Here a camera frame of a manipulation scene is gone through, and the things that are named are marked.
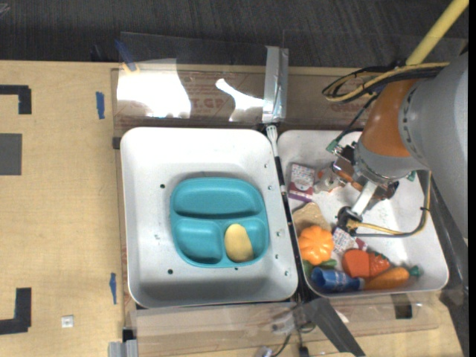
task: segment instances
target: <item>teal plate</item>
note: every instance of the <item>teal plate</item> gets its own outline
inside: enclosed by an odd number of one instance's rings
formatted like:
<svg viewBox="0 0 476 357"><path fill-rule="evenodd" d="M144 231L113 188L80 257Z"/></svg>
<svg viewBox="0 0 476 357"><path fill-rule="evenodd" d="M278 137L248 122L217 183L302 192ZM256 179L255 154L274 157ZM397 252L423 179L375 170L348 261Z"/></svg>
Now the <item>teal plate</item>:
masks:
<svg viewBox="0 0 476 357"><path fill-rule="evenodd" d="M186 262L199 267L238 267L258 261L269 245L268 218L260 192L238 178L191 178L176 186L170 197L173 242ZM230 260L225 231L237 223L251 240L254 259Z"/></svg>

